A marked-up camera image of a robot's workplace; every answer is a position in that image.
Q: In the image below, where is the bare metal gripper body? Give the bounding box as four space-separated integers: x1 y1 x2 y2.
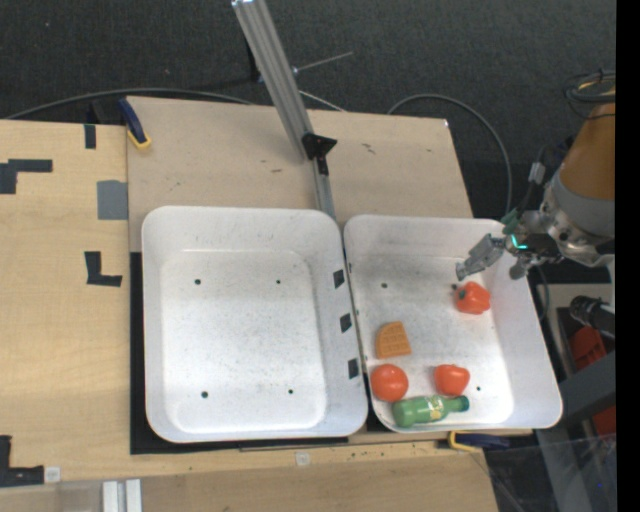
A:
503 209 617 268

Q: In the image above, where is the orange bell pepper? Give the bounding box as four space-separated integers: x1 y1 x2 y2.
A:
454 280 492 316

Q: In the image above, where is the white plastic tray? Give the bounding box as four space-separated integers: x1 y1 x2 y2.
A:
342 213 565 435
141 204 370 445

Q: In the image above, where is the brown waffle piece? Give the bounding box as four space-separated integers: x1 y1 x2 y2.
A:
374 321 413 361

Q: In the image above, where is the small red pepper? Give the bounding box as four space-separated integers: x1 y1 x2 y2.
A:
433 363 472 398

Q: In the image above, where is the round red tomato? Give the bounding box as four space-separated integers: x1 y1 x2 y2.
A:
369 363 410 404

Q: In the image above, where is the green plastic bottle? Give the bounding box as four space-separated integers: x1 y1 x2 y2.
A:
390 394 471 429

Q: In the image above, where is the pale wood board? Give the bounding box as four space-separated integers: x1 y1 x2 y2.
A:
125 95 534 454

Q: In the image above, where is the black cylinder on white bracket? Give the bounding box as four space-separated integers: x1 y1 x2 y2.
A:
568 252 617 342

